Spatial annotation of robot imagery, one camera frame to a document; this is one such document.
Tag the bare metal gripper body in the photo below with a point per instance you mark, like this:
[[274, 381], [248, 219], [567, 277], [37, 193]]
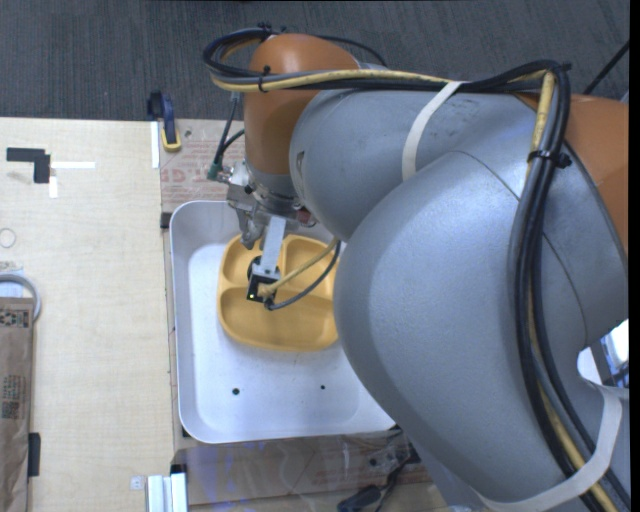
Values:
[[250, 197]]

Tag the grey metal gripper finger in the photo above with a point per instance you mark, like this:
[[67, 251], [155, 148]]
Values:
[[251, 232]]

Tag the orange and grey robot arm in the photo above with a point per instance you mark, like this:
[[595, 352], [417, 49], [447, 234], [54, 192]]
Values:
[[450, 250]]

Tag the yellow divided plate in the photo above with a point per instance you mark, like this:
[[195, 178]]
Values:
[[280, 325]]

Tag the white plastic tray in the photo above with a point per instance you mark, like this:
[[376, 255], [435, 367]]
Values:
[[260, 400]]

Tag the brown paper bag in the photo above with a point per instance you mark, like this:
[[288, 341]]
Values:
[[14, 400]]

